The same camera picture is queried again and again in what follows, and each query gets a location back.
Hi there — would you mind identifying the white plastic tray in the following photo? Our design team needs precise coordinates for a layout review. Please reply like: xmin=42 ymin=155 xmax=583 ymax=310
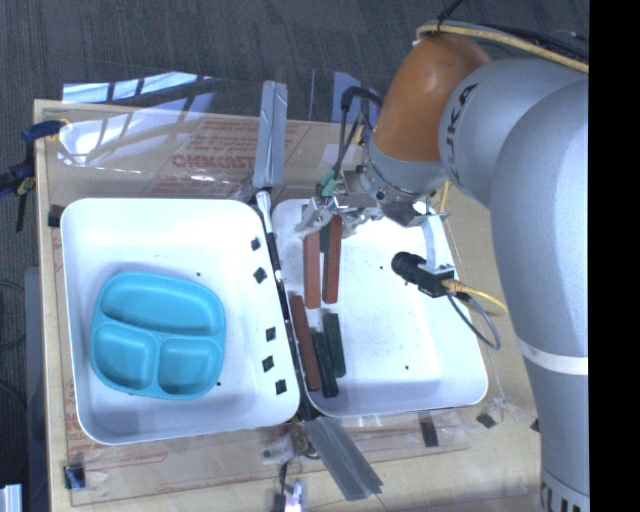
xmin=271 ymin=197 xmax=490 ymax=419
xmin=59 ymin=196 xmax=302 ymax=447

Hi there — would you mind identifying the brown rectangular stick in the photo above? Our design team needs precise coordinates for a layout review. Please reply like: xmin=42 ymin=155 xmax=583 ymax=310
xmin=321 ymin=214 xmax=344 ymax=305
xmin=301 ymin=203 xmax=322 ymax=310
xmin=289 ymin=294 xmax=324 ymax=393

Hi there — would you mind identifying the brown cardboard board red print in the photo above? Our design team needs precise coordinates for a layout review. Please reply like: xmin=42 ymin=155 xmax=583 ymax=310
xmin=42 ymin=107 xmax=506 ymax=506

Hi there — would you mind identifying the black cylinder on white bracket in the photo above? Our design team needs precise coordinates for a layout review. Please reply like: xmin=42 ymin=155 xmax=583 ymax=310
xmin=390 ymin=212 xmax=457 ymax=300

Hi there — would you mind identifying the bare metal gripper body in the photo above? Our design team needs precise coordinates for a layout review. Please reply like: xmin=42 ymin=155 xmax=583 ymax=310
xmin=332 ymin=167 xmax=434 ymax=228

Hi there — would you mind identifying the blue divided plate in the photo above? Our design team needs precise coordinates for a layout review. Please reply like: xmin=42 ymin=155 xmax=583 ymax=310
xmin=89 ymin=270 xmax=228 ymax=401

